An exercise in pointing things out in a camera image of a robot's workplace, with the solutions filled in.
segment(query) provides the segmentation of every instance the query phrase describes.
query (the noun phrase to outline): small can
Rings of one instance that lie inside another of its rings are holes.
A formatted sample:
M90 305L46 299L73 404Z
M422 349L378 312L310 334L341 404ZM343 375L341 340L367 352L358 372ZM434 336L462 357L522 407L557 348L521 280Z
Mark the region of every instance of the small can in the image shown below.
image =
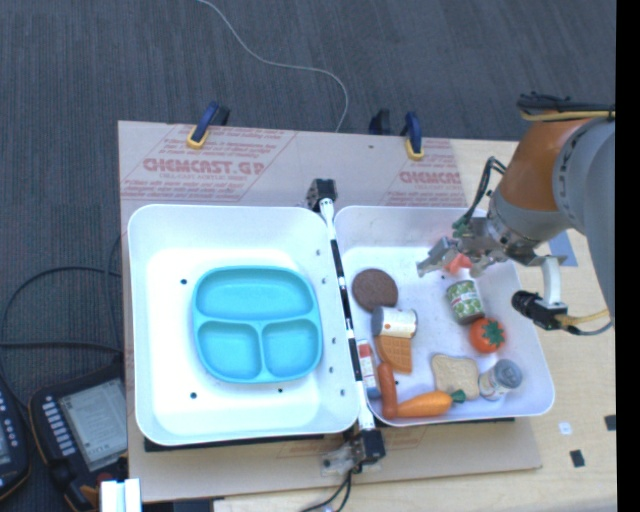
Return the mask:
M371 313L371 331L397 338L413 338L418 329L418 315L413 309L377 306Z
M458 281L447 288L447 298L456 321L469 324L484 316L480 295L471 280Z
M520 367L510 359L500 359L491 369L480 374L480 395L487 400L498 400L522 383Z

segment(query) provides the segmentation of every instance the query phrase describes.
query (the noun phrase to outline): black device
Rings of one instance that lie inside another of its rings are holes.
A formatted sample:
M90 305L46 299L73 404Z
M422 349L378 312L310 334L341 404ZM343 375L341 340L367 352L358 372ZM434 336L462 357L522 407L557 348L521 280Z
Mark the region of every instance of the black device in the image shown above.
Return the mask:
M127 407L120 361L36 392L29 418L54 484L77 512L97 509L100 482L126 478Z
M568 311L567 305L564 303L549 306L540 295L525 290L513 294L511 305L518 313L533 320L534 324L545 331L561 329L562 324L556 317L557 315L566 315Z
M0 378L0 501L29 476L29 449L20 411Z

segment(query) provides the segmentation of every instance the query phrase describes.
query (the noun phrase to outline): blue plate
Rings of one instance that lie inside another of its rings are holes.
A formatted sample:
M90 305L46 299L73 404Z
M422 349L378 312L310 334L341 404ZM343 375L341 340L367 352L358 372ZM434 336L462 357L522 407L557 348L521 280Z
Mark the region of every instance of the blue plate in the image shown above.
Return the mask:
M312 371L322 355L320 312L298 272L222 267L194 289L195 342L205 368L235 383L282 382Z

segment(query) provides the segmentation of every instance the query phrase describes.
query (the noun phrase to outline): bread slice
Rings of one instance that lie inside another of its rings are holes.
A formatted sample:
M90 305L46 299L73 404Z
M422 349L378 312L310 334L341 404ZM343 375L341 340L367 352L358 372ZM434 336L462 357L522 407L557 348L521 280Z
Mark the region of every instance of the bread slice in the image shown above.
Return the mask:
M400 373L411 373L411 339L381 334L374 338L378 356Z
M436 354L431 358L431 369L436 388L440 391L453 393L461 389L467 396L467 400L474 400L480 396L478 388L480 372L474 359Z

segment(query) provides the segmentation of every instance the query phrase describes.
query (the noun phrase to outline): blue clamp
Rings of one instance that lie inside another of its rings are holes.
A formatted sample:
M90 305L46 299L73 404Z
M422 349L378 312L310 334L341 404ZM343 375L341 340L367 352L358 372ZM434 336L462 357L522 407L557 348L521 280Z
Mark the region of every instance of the blue clamp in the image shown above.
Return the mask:
M229 109L218 105L215 101L209 103L209 106L204 111L204 114L200 118L200 122L193 127L193 130L187 137L187 146L192 149L200 149L204 146L209 132L207 128L210 124L225 125L229 118Z
M422 148L422 129L420 128L418 116L416 116L415 112L407 112L405 122L406 124L400 135L404 136L409 132L409 137L405 141L407 154L412 160L421 160L424 156L424 149Z

